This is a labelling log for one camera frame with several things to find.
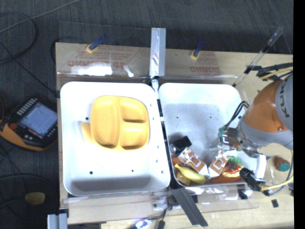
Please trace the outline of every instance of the blue clamp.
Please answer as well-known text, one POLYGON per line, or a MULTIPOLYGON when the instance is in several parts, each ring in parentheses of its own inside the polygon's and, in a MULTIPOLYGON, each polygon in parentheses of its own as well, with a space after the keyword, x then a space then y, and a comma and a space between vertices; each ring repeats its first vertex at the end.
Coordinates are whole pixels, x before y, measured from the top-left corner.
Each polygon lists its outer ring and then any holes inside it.
POLYGON ((198 58, 199 52, 202 49, 203 44, 204 44, 204 40, 200 40, 197 47, 192 51, 192 55, 191 55, 192 59, 197 59, 198 58))
POLYGON ((93 43, 91 43, 90 45, 87 46, 87 52, 89 53, 93 53, 94 51, 96 51, 99 48, 99 45, 102 45, 104 43, 104 41, 107 39, 107 35, 103 35, 100 38, 98 38, 97 40, 95 40, 93 43))

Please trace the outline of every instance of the wooden table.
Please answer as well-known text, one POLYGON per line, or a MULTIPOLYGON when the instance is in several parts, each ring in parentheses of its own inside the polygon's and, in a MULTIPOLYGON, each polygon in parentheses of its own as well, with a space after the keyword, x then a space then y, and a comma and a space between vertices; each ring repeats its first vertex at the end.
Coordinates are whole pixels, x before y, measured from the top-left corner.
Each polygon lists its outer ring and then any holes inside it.
MULTIPOLYGON (((57 70, 71 59, 81 45, 71 43, 56 44, 56 63, 57 70)), ((183 61, 190 51, 171 50, 168 54, 168 61, 183 61)), ((219 67, 218 74, 240 76, 247 64, 253 60, 256 53, 239 52, 206 52, 213 58, 213 67, 219 67)), ((259 62, 263 67, 274 64, 292 62, 293 55, 288 54, 266 54, 259 62)), ((248 102, 251 102, 259 90, 270 82, 263 82, 255 76, 255 72, 250 72, 243 81, 243 88, 248 102)), ((74 77, 57 74, 57 90, 68 81, 75 80, 74 77)), ((60 164, 60 200, 63 202, 68 197, 62 181, 62 136, 61 136, 61 112, 60 99, 58 99, 59 117, 59 164, 60 164)), ((277 145, 269 147, 268 153, 280 152, 289 159, 290 152, 277 145)), ((278 180, 284 181, 285 176, 279 174, 278 180)), ((79 203, 68 205, 69 217, 68 224, 85 224, 93 222, 106 222, 101 224, 103 229, 127 229, 132 227, 140 218, 157 215, 158 212, 152 211, 152 203, 149 195, 132 195, 124 197, 109 197, 97 199, 85 199, 79 203)), ((213 208, 204 209, 201 204, 200 209, 208 222, 210 229, 257 229, 257 228, 293 228, 294 227, 294 197, 288 188, 280 193, 267 197, 260 192, 254 192, 249 201, 244 203, 231 202, 232 209, 228 208, 228 202, 215 202, 213 208), (273 207, 272 200, 276 200, 278 207, 273 207)), ((192 226, 187 216, 182 210, 172 210, 166 213, 164 218, 167 229, 186 229, 201 228, 192 226)), ((147 227, 148 229, 157 228, 157 221, 147 227)))

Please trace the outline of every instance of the black fabric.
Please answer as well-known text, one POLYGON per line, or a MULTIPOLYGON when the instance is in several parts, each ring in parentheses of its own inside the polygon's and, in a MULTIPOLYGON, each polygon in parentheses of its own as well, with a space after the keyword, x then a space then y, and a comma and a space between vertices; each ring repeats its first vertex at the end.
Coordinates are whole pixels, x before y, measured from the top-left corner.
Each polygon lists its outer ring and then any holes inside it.
MULTIPOLYGON (((33 18, 71 1, 0 0, 0 31, 25 20, 24 15, 33 18)), ((283 27, 283 36, 270 52, 292 53, 294 0, 82 0, 32 21, 36 31, 26 21, 0 33, 0 61, 34 42, 18 58, 0 63, 0 97, 6 111, 33 96, 56 107, 54 42, 90 43, 96 34, 86 30, 87 26, 108 26, 115 31, 109 41, 113 45, 149 47, 146 32, 162 27, 167 29, 168 48, 194 49, 203 39, 202 50, 228 52, 259 52, 283 27)), ((0 138, 0 153, 0 177, 17 174, 13 163, 19 173, 43 177, 55 186, 33 177, 0 178, 0 228, 46 228, 46 215, 56 212, 58 202, 58 144, 33 152, 0 138), (45 204, 25 204, 25 191, 43 191, 45 204)))

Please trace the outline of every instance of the yellow banana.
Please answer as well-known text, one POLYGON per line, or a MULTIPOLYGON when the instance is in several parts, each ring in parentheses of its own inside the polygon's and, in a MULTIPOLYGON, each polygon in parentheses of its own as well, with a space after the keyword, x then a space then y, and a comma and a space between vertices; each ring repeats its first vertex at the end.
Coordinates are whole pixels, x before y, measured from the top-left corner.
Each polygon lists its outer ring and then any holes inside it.
POLYGON ((181 167, 176 164, 175 168, 177 168, 184 177, 190 179, 193 182, 196 182, 198 184, 204 184, 206 182, 206 178, 204 175, 201 175, 187 167, 181 167))

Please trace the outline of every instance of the orange handheld device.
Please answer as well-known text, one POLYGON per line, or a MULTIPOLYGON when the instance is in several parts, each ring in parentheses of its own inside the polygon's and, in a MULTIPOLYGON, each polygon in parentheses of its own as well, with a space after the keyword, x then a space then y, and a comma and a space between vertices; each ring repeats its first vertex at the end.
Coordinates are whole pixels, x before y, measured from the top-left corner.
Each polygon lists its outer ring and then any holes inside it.
POLYGON ((7 114, 1 103, 0 112, 0 136, 17 146, 42 151, 58 138, 57 113, 38 98, 31 98, 7 114))

